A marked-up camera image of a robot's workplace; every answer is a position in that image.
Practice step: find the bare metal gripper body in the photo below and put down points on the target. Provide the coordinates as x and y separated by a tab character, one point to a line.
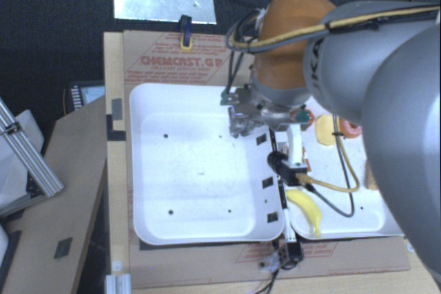
265	112

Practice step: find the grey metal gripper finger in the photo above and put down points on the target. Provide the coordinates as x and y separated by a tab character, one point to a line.
248	126
235	130

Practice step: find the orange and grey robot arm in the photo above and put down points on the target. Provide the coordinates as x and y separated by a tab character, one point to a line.
379	86

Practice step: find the red orange round toy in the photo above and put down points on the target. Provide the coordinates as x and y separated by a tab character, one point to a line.
309	118

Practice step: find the white plastic tray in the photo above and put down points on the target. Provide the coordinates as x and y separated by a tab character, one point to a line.
334	217
193	165

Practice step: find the thin black and white rod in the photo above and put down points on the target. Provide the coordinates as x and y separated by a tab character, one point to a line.
283	196

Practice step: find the orange doughnut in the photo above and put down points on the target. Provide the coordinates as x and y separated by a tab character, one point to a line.
351	130

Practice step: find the yellow banana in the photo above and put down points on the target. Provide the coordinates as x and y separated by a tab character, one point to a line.
308	208

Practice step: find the brown bread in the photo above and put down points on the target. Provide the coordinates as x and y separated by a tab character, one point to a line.
370	179

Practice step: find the brown cardboard board red print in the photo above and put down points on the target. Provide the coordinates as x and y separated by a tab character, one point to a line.
193	265

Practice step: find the black cylinder on white bracket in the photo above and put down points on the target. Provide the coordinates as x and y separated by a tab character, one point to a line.
294	148

